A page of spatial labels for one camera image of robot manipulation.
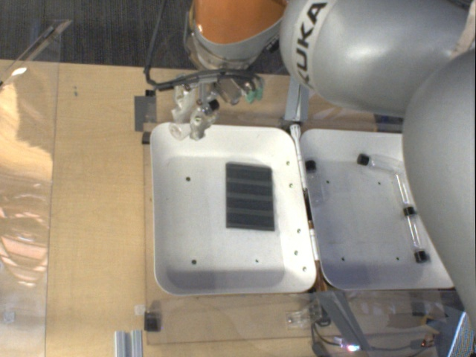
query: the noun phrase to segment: glowing light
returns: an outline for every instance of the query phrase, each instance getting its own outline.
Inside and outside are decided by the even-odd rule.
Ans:
[[[360,350],[359,345],[347,345],[348,352],[357,352],[357,350]]]
[[[13,71],[12,77],[15,77],[16,75],[21,75],[27,71],[27,68],[17,68],[16,70]]]

